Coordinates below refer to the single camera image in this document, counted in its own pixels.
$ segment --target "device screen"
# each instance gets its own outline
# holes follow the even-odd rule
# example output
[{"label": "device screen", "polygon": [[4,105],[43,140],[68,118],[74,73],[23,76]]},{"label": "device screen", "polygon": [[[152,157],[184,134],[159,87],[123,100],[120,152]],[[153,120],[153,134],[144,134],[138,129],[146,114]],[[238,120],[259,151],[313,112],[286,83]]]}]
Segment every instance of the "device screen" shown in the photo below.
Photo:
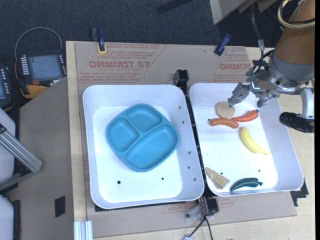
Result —
[{"label": "device screen", "polygon": [[5,87],[2,79],[0,78],[0,99],[4,99],[5,96]]},{"label": "device screen", "polygon": [[51,80],[61,79],[63,77],[60,69],[59,58],[57,55],[30,56],[29,65],[33,79]]}]

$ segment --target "blue clamp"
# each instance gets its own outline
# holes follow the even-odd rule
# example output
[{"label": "blue clamp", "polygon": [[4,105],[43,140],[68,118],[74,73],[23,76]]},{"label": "blue clamp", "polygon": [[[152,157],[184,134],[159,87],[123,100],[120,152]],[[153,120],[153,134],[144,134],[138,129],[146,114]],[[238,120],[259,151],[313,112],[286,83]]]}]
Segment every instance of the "blue clamp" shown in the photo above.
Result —
[{"label": "blue clamp", "polygon": [[231,39],[231,34],[226,33],[223,40],[221,41],[221,43],[218,45],[218,47],[215,49],[214,53],[221,56],[221,54],[224,52],[225,50],[225,46],[227,45],[227,43],[230,41]]},{"label": "blue clamp", "polygon": [[89,40],[98,42],[96,44],[98,53],[105,55],[107,53],[107,45],[105,43],[104,32],[101,27],[93,27],[89,33]]}]

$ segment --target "black cable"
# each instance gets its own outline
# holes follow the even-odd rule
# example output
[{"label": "black cable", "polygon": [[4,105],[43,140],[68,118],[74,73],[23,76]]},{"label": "black cable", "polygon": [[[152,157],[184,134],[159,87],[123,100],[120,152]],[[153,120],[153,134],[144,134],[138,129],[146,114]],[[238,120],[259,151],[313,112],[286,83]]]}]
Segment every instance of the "black cable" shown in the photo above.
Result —
[{"label": "black cable", "polygon": [[209,224],[209,221],[207,219],[207,216],[205,216],[204,218],[205,218],[206,223],[208,224],[208,228],[209,228],[209,232],[210,232],[210,239],[214,240],[214,237],[212,236],[212,232],[211,232],[211,228],[210,228],[210,224]]},{"label": "black cable", "polygon": [[204,215],[203,220],[201,220],[201,222],[199,223],[199,225],[196,226],[196,228],[192,231],[192,233],[191,233],[190,235],[188,235],[188,236],[186,237],[186,239],[190,238],[190,237],[198,230],[198,228],[200,228],[200,226],[202,225],[202,223],[204,223],[204,221],[206,220],[206,218],[207,218],[207,215]]},{"label": "black cable", "polygon": [[192,231],[192,233],[191,233],[190,235],[188,235],[185,239],[189,239],[189,238],[198,230],[198,228],[200,228],[200,226],[204,223],[204,221],[206,221],[206,223],[207,223],[207,225],[208,225],[209,232],[210,232],[210,239],[211,239],[211,240],[214,240],[213,235],[212,235],[212,232],[211,232],[210,224],[209,224],[209,221],[208,221],[208,219],[207,219],[207,215],[204,215],[204,216],[203,216],[203,219],[201,220],[201,222],[199,223],[199,225],[196,226],[196,228]]},{"label": "black cable", "polygon": [[17,50],[18,50],[18,45],[19,45],[21,39],[22,39],[26,34],[32,32],[32,31],[37,31],[37,30],[47,30],[47,31],[50,31],[50,32],[54,33],[54,34],[58,37],[58,39],[59,39],[59,42],[60,42],[60,50],[62,50],[62,48],[63,48],[63,42],[62,42],[62,39],[61,39],[60,35],[59,35],[56,31],[54,31],[54,30],[51,29],[51,28],[44,27],[44,26],[33,27],[33,28],[27,30],[26,32],[24,32],[24,33],[18,38],[18,40],[16,41],[15,47],[14,47],[14,58],[15,58],[15,59],[17,59]]},{"label": "black cable", "polygon": [[253,4],[250,5],[250,14],[251,14],[251,21],[252,21],[253,30],[256,34],[256,37],[258,38],[258,40],[262,40],[263,38],[260,34],[260,31],[259,31],[257,23],[256,23],[255,8],[254,8]]},{"label": "black cable", "polygon": [[272,53],[273,53],[273,51],[274,50],[270,50],[270,51],[268,51],[267,53],[265,53],[264,54],[264,52],[263,51],[261,51],[261,57],[260,57],[260,59],[257,61],[257,63],[252,67],[253,69],[255,69],[256,67],[258,67],[258,69],[254,72],[255,74],[257,74],[259,71],[260,71],[260,69],[261,69],[261,67],[262,67],[262,65],[263,65],[263,63],[264,63],[264,58],[265,57],[269,57]]}]

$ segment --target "metal bar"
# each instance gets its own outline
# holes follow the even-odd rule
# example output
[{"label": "metal bar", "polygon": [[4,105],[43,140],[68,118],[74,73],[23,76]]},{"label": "metal bar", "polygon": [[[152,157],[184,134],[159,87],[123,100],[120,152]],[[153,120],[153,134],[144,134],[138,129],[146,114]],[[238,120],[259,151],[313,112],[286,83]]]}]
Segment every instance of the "metal bar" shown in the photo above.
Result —
[{"label": "metal bar", "polygon": [[74,240],[94,240],[92,221],[75,221],[73,223],[73,234]]},{"label": "metal bar", "polygon": [[314,113],[314,96],[309,88],[304,88],[300,93],[302,99],[302,114],[301,117],[306,119],[313,118]]},{"label": "metal bar", "polygon": [[20,173],[12,175],[10,178],[0,182],[0,192],[6,188],[11,187],[12,185],[18,183],[21,180],[22,176]]},{"label": "metal bar", "polygon": [[42,161],[27,150],[2,124],[0,124],[0,144],[32,173],[40,171]]}]

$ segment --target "toy banana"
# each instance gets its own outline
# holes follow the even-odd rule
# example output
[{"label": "toy banana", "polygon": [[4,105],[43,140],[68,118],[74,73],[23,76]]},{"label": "toy banana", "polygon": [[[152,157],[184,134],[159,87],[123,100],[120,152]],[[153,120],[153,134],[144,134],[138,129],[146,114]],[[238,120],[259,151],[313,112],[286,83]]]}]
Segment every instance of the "toy banana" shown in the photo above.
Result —
[{"label": "toy banana", "polygon": [[205,168],[205,173],[209,176],[209,178],[214,182],[214,184],[219,188],[223,189],[230,181],[222,176],[221,174],[215,172],[209,167]]},{"label": "toy banana", "polygon": [[242,178],[230,187],[230,192],[235,191],[239,188],[243,187],[251,187],[251,188],[256,188],[257,186],[261,186],[263,183],[259,182],[257,178],[251,177],[251,178]]},{"label": "toy banana", "polygon": [[264,153],[264,154],[269,154],[269,151],[264,150],[258,143],[256,143],[248,130],[247,127],[242,127],[240,130],[240,136],[241,139],[244,143],[244,145],[253,153],[258,154],[258,153]]}]

